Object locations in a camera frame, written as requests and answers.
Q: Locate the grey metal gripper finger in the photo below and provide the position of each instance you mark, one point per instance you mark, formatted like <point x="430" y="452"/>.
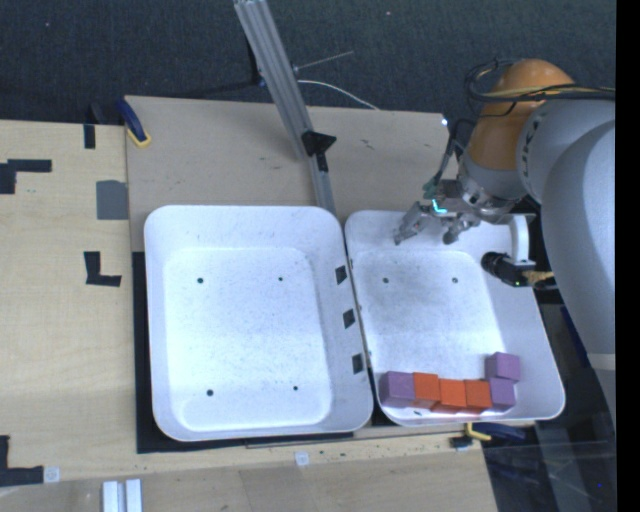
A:
<point x="411" y="222"/>
<point x="456" y="230"/>

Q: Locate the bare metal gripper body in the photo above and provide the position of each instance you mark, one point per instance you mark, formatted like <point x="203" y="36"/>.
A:
<point x="467" y="202"/>

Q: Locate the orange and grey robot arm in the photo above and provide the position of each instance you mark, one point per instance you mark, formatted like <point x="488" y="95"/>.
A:
<point x="570" y="165"/>

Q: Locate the white plastic tray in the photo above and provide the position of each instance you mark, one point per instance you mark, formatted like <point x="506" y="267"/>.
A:
<point x="245" y="330"/>
<point x="430" y="320"/>

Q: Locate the purple cube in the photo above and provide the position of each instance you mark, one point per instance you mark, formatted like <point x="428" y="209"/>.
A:
<point x="504" y="366"/>
<point x="502" y="392"/>
<point x="397" y="387"/>

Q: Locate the orange cube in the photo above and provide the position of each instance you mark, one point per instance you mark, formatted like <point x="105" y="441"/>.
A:
<point x="453" y="392"/>
<point x="478" y="394"/>
<point x="426" y="386"/>

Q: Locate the pale wood board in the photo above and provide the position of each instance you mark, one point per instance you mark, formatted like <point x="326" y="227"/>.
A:
<point x="215" y="160"/>

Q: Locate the black cylinder on white bracket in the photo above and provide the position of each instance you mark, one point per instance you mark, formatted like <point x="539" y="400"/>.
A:
<point x="505" y="267"/>

